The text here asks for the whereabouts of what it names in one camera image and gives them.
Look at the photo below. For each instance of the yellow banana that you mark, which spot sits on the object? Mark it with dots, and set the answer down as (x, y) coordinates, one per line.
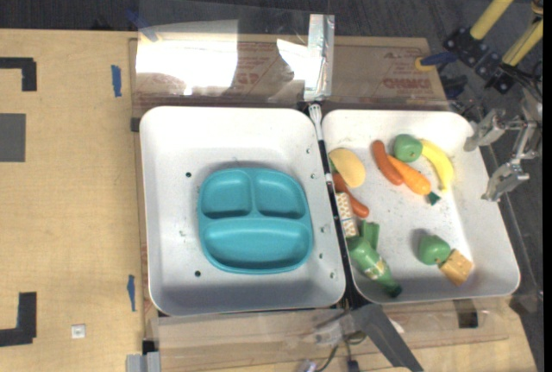
(444, 167)

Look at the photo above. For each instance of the orange carrot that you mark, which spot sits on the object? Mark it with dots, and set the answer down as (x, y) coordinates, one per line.
(412, 178)

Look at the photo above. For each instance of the brown cardboard board red print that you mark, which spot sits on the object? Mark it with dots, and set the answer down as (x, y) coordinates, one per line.
(366, 72)

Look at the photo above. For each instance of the green bottle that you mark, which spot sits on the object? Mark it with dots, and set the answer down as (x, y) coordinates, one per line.
(366, 258)

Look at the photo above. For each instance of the green pear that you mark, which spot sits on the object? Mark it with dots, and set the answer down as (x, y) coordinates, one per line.
(432, 249)

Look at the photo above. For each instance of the yellow cheese wedge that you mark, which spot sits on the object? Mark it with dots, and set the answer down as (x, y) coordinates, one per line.
(457, 267)

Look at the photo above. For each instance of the small white square block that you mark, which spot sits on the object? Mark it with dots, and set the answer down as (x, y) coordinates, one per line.
(78, 331)

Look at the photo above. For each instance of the orange sausage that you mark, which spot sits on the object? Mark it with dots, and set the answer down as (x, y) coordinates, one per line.
(357, 204)
(383, 161)

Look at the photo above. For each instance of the green apple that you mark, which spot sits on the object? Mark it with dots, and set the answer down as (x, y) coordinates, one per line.
(406, 148)

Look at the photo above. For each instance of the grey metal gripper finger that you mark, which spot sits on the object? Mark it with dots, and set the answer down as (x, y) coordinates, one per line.
(506, 177)
(487, 129)

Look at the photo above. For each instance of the tan checkered corn cob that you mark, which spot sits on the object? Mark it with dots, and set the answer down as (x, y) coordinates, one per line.
(346, 212)

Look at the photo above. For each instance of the white plastic tray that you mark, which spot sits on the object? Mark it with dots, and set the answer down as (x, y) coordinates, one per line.
(401, 228)
(172, 206)

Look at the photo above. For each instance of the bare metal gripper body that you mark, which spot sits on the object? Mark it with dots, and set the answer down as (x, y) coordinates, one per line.
(531, 124)

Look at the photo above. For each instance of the blue divided plate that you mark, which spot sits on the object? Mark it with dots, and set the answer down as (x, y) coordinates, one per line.
(254, 241)

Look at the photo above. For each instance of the tan potato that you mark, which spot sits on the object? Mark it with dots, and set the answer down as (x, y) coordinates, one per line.
(348, 166)

